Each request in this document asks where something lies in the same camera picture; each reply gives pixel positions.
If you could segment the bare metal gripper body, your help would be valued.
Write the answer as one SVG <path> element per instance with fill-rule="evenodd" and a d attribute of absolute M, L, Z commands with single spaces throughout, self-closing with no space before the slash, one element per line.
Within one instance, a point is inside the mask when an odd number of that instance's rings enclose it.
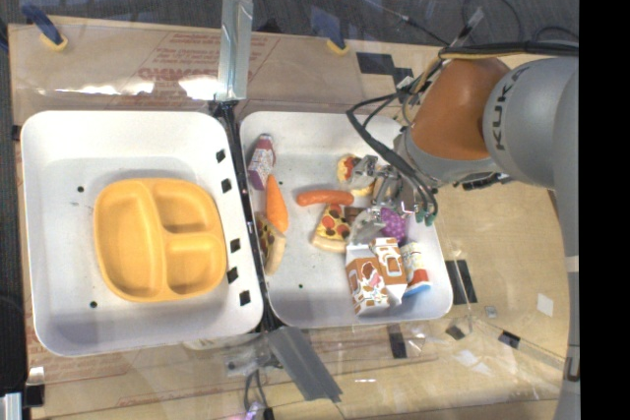
<path fill-rule="evenodd" d="M 377 166 L 371 202 L 376 208 L 387 208 L 400 215 L 417 211 L 414 186 L 391 165 Z"/>

